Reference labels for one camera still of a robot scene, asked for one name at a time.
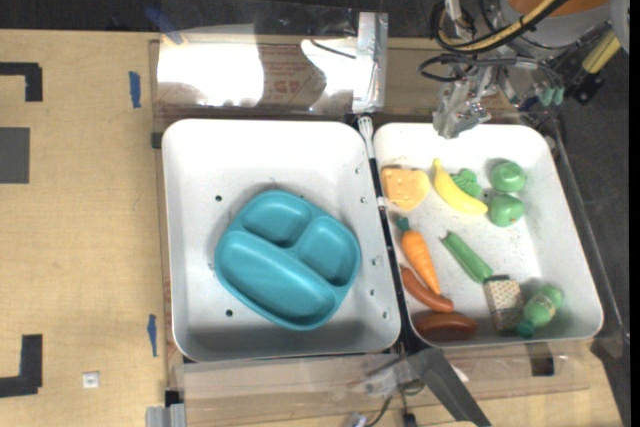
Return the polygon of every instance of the green ball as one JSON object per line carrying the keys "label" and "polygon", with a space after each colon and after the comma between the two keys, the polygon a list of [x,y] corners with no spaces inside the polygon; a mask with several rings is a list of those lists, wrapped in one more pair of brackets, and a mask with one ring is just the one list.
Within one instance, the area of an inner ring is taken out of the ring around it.
{"label": "green ball", "polygon": [[497,191],[518,192],[527,183],[527,175],[518,164],[508,161],[493,166],[489,180]]}
{"label": "green ball", "polygon": [[520,219],[525,211],[524,203],[514,196],[499,194],[489,202],[489,219],[496,226],[506,228]]}

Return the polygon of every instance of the toy carrot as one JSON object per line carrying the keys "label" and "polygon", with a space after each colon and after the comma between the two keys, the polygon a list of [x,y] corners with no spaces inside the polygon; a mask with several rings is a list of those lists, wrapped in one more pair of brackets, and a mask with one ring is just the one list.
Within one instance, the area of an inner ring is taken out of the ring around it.
{"label": "toy carrot", "polygon": [[409,219],[401,217],[396,221],[396,226],[402,230],[402,240],[400,245],[407,260],[418,273],[425,284],[437,295],[440,295],[440,283],[436,269],[431,261],[429,248],[422,235],[409,229]]}

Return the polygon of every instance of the banana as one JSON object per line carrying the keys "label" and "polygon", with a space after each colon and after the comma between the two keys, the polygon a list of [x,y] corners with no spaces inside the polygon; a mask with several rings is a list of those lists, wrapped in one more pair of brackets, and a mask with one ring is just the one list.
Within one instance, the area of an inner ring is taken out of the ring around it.
{"label": "banana", "polygon": [[481,215],[487,213],[489,207],[460,189],[451,175],[444,170],[440,159],[434,159],[433,166],[436,169],[433,187],[452,208],[463,214]]}

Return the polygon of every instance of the wooden surface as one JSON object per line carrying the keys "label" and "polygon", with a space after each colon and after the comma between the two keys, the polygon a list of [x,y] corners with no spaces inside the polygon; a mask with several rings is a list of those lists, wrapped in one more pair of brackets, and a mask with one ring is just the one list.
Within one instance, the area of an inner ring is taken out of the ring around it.
{"label": "wooden surface", "polygon": [[[44,343],[42,388],[0,399],[0,425],[142,426],[146,407],[163,402],[162,271],[149,139],[154,39],[0,31],[0,61],[38,62],[44,73],[41,103],[24,102],[22,78],[0,77],[0,126],[31,128],[30,183],[0,185],[0,376],[18,373],[23,334],[41,333]],[[423,44],[390,41],[398,49]],[[420,57],[409,52],[412,60]],[[400,62],[395,56],[392,66]],[[141,76],[139,109],[129,95],[129,71]],[[403,87],[393,77],[389,84]],[[147,334],[150,314],[157,317],[158,357]],[[480,405],[497,426],[621,425],[601,362],[589,352],[584,361],[587,389]],[[100,387],[83,389],[82,373],[96,370]],[[451,422],[439,405],[416,414],[425,425]],[[389,411],[379,425],[399,426],[399,418]]]}

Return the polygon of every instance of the blue tray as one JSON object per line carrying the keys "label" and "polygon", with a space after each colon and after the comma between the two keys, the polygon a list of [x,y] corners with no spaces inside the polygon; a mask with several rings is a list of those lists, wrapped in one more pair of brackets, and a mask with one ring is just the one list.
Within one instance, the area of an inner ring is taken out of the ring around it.
{"label": "blue tray", "polygon": [[222,285],[272,322],[296,331],[325,324],[360,267],[360,246],[340,221],[281,190],[249,201],[215,251]]}

